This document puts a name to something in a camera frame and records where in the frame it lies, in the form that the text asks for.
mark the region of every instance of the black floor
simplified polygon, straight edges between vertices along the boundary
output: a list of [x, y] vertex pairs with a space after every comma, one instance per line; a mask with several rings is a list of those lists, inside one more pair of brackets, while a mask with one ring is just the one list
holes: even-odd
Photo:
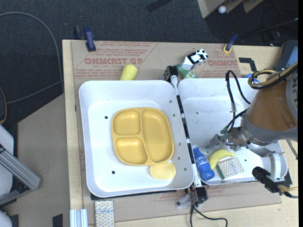
[[[95, 40], [226, 43], [233, 33], [247, 35], [235, 44], [281, 45], [298, 39], [298, 0], [265, 0], [246, 13], [239, 5], [229, 14], [203, 19], [197, 0], [0, 0], [0, 14], [17, 11], [42, 20], [52, 31], [60, 60], [62, 39], [73, 39], [75, 25], [90, 26]], [[14, 102], [60, 81], [52, 37], [26, 15], [0, 16], [0, 87], [9, 102], [4, 123], [10, 128], [62, 94], [60, 83], [28, 99]]]

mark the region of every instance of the toy banana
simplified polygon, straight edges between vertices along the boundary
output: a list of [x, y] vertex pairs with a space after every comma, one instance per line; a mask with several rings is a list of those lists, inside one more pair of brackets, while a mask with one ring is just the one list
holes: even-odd
[[214, 170], [218, 162], [225, 157], [234, 157], [236, 154], [229, 152], [226, 149], [220, 149], [212, 153], [208, 159], [210, 168]]

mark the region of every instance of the blue plastic bottle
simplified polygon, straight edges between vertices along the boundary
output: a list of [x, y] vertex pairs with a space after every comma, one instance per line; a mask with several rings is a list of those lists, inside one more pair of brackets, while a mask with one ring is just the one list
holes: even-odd
[[209, 162], [204, 154], [199, 151], [197, 145], [193, 145], [193, 152], [198, 174], [203, 181], [208, 181], [214, 177], [214, 171], [210, 168]]

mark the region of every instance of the yellow plate compartment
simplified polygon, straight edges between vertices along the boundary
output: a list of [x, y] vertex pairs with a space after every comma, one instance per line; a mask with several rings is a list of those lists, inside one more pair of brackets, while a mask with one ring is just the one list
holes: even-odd
[[112, 120], [112, 139], [120, 161], [132, 166], [150, 166], [168, 161], [174, 142], [166, 115], [150, 107], [118, 111]]

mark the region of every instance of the white sphere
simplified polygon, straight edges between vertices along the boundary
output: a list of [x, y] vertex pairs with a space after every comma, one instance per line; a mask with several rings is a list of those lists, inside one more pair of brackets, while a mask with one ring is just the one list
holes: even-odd
[[218, 7], [218, 12], [221, 13], [221, 14], [225, 13], [226, 12], [226, 7], [223, 6], [223, 5], [219, 6]]

